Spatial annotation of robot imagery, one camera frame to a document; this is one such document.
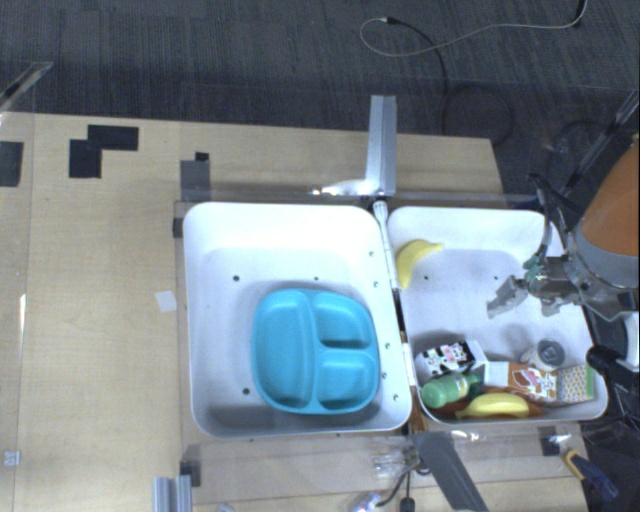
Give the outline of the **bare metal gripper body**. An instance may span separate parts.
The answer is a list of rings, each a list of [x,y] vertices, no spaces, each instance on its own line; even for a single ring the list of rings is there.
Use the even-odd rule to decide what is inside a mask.
[[[575,282],[575,257],[532,255],[524,264],[524,287],[544,306],[581,305]]]

